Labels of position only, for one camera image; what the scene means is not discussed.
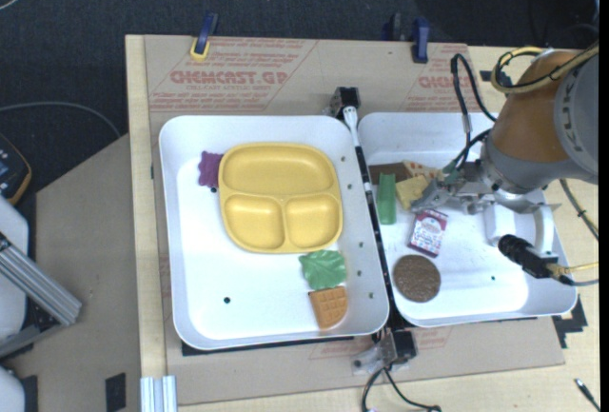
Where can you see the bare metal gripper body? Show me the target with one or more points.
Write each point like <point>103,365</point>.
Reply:
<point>476,189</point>

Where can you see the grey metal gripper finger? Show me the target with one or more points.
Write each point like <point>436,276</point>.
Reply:
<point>428,200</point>
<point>438,184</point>

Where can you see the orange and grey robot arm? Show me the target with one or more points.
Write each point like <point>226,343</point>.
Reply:
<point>528,120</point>

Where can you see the yellow cheese wedge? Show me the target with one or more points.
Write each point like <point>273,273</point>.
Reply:
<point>410,191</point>

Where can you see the slice of pizza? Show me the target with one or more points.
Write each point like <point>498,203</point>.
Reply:
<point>421,170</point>

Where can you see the pink and white carton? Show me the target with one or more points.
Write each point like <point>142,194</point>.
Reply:
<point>427,233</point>

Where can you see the brown chocolate bar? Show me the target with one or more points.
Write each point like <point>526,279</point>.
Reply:
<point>380,171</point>

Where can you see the thin black and white rod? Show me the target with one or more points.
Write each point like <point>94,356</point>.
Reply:
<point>372,220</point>

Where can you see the brown round biscuit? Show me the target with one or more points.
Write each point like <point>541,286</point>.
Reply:
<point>417,279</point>

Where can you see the white plastic tray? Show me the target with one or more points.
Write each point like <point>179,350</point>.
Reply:
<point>266,291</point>
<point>476,281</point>

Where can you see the green lettuce leaf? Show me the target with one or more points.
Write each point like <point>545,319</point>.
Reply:
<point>323,267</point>

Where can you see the orange waffle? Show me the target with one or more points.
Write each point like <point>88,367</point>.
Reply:
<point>328,308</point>

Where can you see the yellow divided plate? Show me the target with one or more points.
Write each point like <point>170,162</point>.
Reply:
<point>278,172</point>

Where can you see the brown cardboard board red print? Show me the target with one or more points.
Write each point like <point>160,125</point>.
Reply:
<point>304,67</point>

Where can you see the purple grapes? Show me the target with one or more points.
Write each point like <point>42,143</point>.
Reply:
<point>208,170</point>

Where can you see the black cylinder on white bracket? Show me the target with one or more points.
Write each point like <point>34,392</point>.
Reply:
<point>521,253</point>

